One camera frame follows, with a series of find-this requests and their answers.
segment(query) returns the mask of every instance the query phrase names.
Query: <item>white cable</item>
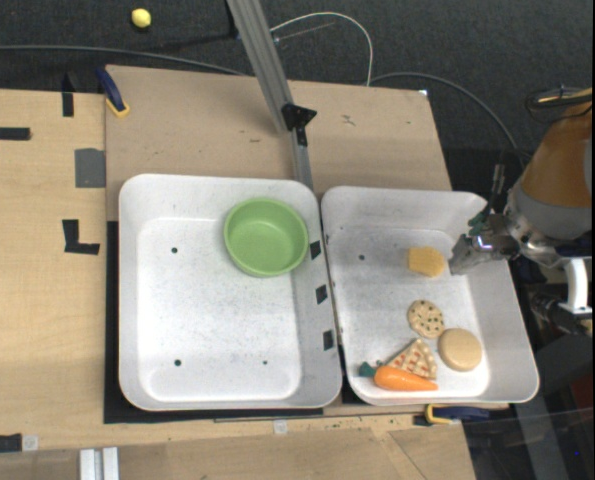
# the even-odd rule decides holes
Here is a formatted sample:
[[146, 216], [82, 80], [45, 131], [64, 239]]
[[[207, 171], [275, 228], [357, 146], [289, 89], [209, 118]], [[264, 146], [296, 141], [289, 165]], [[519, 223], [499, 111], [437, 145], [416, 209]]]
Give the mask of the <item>white cable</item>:
[[350, 21], [353, 25], [357, 26], [364, 33], [364, 36], [366, 37], [366, 42], [368, 43], [368, 50], [369, 50], [368, 78], [366, 80], [366, 85], [369, 86], [370, 81], [372, 79], [372, 74], [373, 74], [373, 42], [370, 39], [370, 35], [368, 34], [368, 31], [362, 26], [361, 23], [359, 23], [354, 18], [351, 18], [350, 16], [346, 16], [345, 14], [341, 14], [338, 12], [330, 12], [330, 11], [313, 12], [311, 14], [305, 14], [304, 16], [299, 16], [297, 18], [293, 18], [293, 19], [288, 20], [284, 23], [280, 23], [279, 25], [272, 27], [270, 29], [270, 33], [272, 34], [273, 32], [276, 32], [277, 30], [287, 27], [288, 25], [292, 25], [293, 23], [297, 23], [298, 21], [315, 18], [318, 16], [335, 16], [337, 18], [343, 18], [345, 20]]

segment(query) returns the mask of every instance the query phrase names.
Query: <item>green plate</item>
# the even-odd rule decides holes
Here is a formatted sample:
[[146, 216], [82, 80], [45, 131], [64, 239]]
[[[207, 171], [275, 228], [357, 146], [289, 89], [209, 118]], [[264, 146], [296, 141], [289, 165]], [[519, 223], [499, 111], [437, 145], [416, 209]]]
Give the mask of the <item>green plate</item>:
[[263, 197], [230, 210], [224, 240], [235, 264], [257, 277], [291, 271], [308, 250], [308, 230], [301, 216], [286, 203]]

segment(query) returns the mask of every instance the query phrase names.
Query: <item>white tray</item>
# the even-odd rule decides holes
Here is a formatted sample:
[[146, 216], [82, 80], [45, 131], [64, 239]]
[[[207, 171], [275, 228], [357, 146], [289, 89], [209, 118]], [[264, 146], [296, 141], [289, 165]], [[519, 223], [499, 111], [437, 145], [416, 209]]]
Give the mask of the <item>white tray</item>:
[[[311, 252], [293, 272], [241, 272], [222, 228], [237, 203], [280, 199]], [[144, 174], [119, 196], [119, 381], [145, 410], [315, 408], [341, 389], [321, 219], [295, 181]]]
[[[406, 268], [407, 249], [429, 245], [450, 258], [457, 238], [485, 201], [475, 194], [337, 187], [322, 201], [330, 277], [352, 389], [372, 405], [523, 402], [539, 386], [534, 357], [508, 264], [479, 265], [464, 276], [448, 266], [438, 278]], [[451, 370], [425, 340], [438, 364], [439, 390], [393, 392], [360, 377], [364, 361], [386, 361], [413, 338], [407, 310], [428, 299], [444, 313], [446, 328], [462, 327], [482, 342], [477, 368]]]

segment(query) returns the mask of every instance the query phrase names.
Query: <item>wire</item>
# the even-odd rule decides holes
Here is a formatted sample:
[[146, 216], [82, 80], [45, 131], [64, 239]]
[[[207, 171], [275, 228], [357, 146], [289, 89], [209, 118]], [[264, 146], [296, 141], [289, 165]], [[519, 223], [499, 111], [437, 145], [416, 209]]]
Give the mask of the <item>wire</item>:
[[512, 136], [512, 134], [510, 133], [510, 131], [508, 130], [508, 128], [506, 128], [506, 126], [504, 125], [504, 123], [501, 121], [501, 119], [499, 119], [499, 117], [497, 117], [497, 114], [495, 114], [488, 105], [486, 105], [482, 100], [480, 100], [472, 92], [470, 92], [467, 89], [464, 89], [463, 87], [461, 87], [460, 85], [457, 85], [454, 82], [451, 82], [450, 80], [446, 80], [445, 78], [441, 78], [441, 77], [434, 76], [434, 75], [427, 75], [425, 73], [415, 73], [415, 72], [409, 72], [409, 71], [397, 71], [397, 72], [394, 72], [394, 73], [388, 73], [386, 75], [377, 76], [377, 77], [375, 77], [375, 78], [373, 78], [371, 80], [371, 83], [380, 82], [380, 81], [386, 80], [388, 78], [398, 78], [398, 77], [425, 78], [425, 79], [428, 79], [428, 80], [433, 80], [435, 82], [439, 82], [439, 83], [442, 83], [442, 84], [447, 85], [449, 87], [452, 87], [453, 89], [461, 92], [462, 94], [465, 94], [470, 99], [472, 99], [475, 103], [477, 103], [490, 117], [492, 117], [492, 119], [495, 121], [495, 123], [497, 123], [497, 125], [499, 126], [499, 128], [501, 128], [501, 131], [504, 133], [504, 136], [506, 137], [506, 139], [510, 143], [511, 147], [515, 151], [517, 151], [517, 152], [519, 151], [519, 146], [517, 145], [517, 142], [515, 141], [514, 137]]
[[287, 27], [289, 25], [292, 25], [293, 23], [297, 23], [302, 20], [307, 20], [307, 19], [316, 18], [316, 17], [320, 17], [320, 16], [335, 16], [337, 18], [342, 18], [342, 19], [348, 20], [363, 32], [364, 36], [366, 37], [366, 42], [368, 43], [368, 51], [369, 51], [368, 76], [366, 77], [366, 86], [370, 86], [371, 81], [372, 81], [371, 80], [372, 74], [373, 74], [373, 59], [374, 59], [373, 42], [370, 39], [370, 34], [368, 34], [368, 31], [364, 28], [364, 26], [361, 23], [359, 23], [354, 18], [351, 18], [350, 16], [346, 16], [345, 14], [341, 14], [339, 12], [331, 12], [331, 11], [313, 12], [311, 14], [305, 14], [304, 16], [299, 16], [297, 18], [293, 18], [291, 20], [285, 21], [284, 23], [280, 23], [279, 25], [272, 27], [270, 29], [270, 33], [273, 34], [274, 32], [281, 30], [282, 28]]
[[230, 68], [224, 68], [222, 66], [216, 66], [214, 64], [207, 64], [205, 62], [199, 62], [196, 60], [184, 59], [181, 57], [172, 57], [170, 55], [161, 55], [159, 53], [148, 53], [139, 52], [135, 50], [122, 50], [119, 48], [104, 48], [97, 46], [62, 46], [53, 44], [29, 44], [29, 45], [7, 45], [0, 46], [0, 52], [4, 51], [69, 51], [69, 52], [88, 52], [88, 53], [106, 53], [113, 55], [126, 55], [131, 57], [145, 57], [148, 59], [163, 60], [167, 62], [175, 62], [179, 64], [186, 64], [190, 66], [201, 67], [204, 69], [210, 69], [213, 71], [219, 71], [230, 75], [249, 76], [240, 71], [236, 71]]

